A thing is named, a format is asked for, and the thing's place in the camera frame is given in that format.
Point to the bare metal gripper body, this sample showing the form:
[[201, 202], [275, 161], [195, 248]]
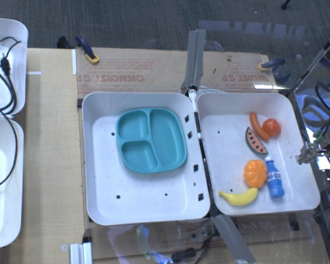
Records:
[[309, 154]]

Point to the blue bottle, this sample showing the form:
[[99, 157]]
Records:
[[275, 181]]

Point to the red tomato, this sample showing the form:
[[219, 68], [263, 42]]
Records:
[[272, 127]]

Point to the watermelon slice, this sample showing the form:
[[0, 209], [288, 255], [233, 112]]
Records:
[[255, 143]]

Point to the orange pumpkin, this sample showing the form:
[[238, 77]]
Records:
[[255, 173]]

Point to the orange sausage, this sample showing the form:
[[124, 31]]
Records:
[[257, 126]]

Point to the white plastic tray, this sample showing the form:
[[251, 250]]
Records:
[[5, 202], [143, 202], [231, 161], [16, 87]]

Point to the yellow banana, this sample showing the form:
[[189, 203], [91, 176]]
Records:
[[240, 199]]

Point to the thin black and white rod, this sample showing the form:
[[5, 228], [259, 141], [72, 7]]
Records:
[[200, 142]]

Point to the blue divided plate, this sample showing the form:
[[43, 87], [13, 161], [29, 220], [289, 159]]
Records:
[[165, 139]]

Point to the brown cardboard board, red print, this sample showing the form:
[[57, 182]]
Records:
[[165, 73]]

